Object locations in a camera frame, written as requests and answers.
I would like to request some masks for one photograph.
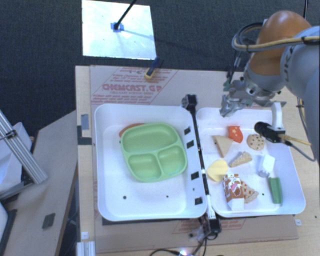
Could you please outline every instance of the red toy food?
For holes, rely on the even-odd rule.
[[[229,126],[228,127],[228,137],[233,139],[235,142],[241,143],[244,139],[244,135],[240,130],[240,126]]]

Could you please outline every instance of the divided green plate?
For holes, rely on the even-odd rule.
[[[187,167],[181,138],[175,128],[164,122],[127,129],[121,136],[121,149],[130,172],[142,182],[168,179]]]

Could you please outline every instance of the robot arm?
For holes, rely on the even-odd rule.
[[[319,162],[319,26],[311,27],[292,11],[279,11],[262,27],[246,27],[261,30],[254,45],[241,42],[244,29],[232,41],[236,50],[253,53],[241,80],[225,83],[228,95],[222,97],[220,114],[230,116],[253,103],[270,107],[286,86],[304,102],[306,132]]]

